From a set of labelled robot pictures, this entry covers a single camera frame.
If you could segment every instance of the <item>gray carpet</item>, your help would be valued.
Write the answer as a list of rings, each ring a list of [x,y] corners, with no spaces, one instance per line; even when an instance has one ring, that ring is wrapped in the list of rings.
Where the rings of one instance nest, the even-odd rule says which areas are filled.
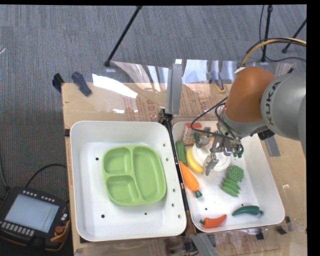
[[[62,99],[52,79],[60,73],[72,83],[75,71],[87,82],[92,73],[106,76],[104,62],[135,10],[0,4],[0,158],[9,186],[24,186],[45,165],[66,164]],[[263,5],[144,6],[112,60],[159,67],[170,67],[174,59],[240,61],[265,36],[267,5],[262,10]],[[269,38],[292,37],[307,18],[307,5],[273,5],[270,17]],[[297,38],[307,40],[306,25]],[[291,45],[282,53],[285,46],[269,44],[267,61],[289,58],[282,61],[305,72],[306,48]],[[257,50],[248,60],[261,57]],[[67,199],[66,170],[50,167],[29,187]],[[59,252],[35,252],[0,239],[0,255],[71,256],[72,234]]]

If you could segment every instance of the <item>toy carrot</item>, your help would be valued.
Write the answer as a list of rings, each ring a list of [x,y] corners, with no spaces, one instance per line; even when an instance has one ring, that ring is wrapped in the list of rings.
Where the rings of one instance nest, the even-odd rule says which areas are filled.
[[[199,191],[199,182],[197,178],[182,161],[179,161],[179,164],[185,184],[190,190],[195,192],[196,198],[201,197],[202,193]]]
[[[203,220],[200,220],[200,223],[203,224],[203,226],[206,229],[211,229],[220,226],[225,219],[227,218],[226,214],[223,214],[219,218],[204,218]]]

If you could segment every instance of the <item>white tray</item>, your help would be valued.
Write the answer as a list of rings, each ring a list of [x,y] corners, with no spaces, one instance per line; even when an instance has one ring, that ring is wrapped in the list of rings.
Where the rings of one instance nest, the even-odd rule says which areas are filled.
[[[75,222],[91,242],[180,235],[187,220],[170,136],[157,122],[80,121],[70,130]],[[160,156],[166,194],[158,202],[119,205],[107,195],[104,153],[123,145],[146,145]]]
[[[185,125],[190,122],[178,122],[172,128],[174,141],[181,140]],[[217,130],[216,121],[200,121],[202,128],[211,127]],[[199,181],[202,197],[196,198],[195,193],[185,188],[190,214],[194,225],[203,232],[229,231],[271,226],[281,223],[285,210],[269,164],[263,151],[258,135],[241,140],[244,147],[242,158],[233,156],[230,165],[238,165],[244,170],[242,182],[238,182],[241,190],[238,197],[233,197],[220,188],[221,181],[227,171],[211,171],[208,176],[194,173]],[[232,216],[233,211],[242,206],[259,206],[263,215],[240,214]],[[226,221],[218,227],[204,228],[200,223],[205,217],[217,218],[227,214]]]

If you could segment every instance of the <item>yellow banana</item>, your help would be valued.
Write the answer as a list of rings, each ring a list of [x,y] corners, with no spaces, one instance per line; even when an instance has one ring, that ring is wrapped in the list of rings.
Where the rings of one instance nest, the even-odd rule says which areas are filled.
[[[188,150],[186,151],[185,158],[191,171],[199,174],[204,171],[201,165],[196,162],[194,156],[192,155],[192,147],[188,148]]]

